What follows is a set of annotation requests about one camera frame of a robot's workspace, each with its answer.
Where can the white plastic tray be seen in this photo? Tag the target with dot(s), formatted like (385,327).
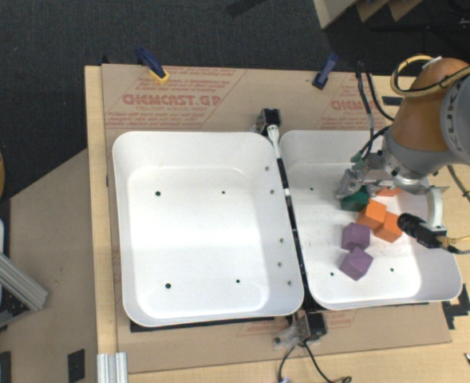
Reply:
(378,289)
(202,230)

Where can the orange cube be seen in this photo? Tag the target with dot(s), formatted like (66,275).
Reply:
(372,213)
(388,230)
(388,192)

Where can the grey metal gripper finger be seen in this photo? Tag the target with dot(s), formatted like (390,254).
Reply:
(368,189)
(345,185)

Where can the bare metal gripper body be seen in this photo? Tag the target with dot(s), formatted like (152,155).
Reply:
(382,170)

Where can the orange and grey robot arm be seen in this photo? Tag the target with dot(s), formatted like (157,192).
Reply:
(422,122)

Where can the brown cardboard board red print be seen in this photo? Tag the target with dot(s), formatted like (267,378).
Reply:
(202,94)

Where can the black cylinder on white bracket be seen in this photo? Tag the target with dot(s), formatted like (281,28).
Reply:
(418,226)

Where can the green cube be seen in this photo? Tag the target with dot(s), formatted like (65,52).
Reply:
(354,202)

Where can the thin black and white rod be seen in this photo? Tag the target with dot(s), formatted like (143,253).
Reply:
(289,202)

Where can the purple cube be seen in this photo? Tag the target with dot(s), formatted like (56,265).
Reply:
(355,235)
(356,263)

